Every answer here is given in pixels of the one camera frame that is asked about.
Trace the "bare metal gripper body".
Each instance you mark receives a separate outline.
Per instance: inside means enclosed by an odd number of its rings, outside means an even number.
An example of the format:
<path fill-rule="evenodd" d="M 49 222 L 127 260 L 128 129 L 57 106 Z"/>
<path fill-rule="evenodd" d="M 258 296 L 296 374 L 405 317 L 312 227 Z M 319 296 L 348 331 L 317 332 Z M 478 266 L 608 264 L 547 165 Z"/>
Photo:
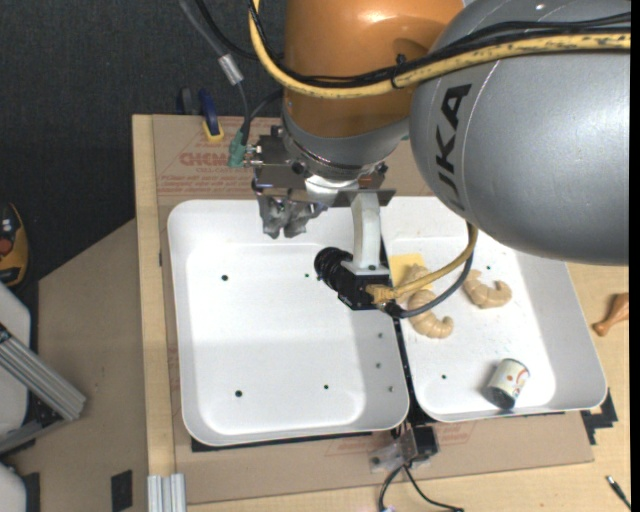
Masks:
<path fill-rule="evenodd" d="M 256 193 L 272 199 L 347 206 L 358 190 L 378 189 L 387 171 L 383 158 L 322 156 L 296 141 L 283 125 L 258 138 L 251 151 Z"/>

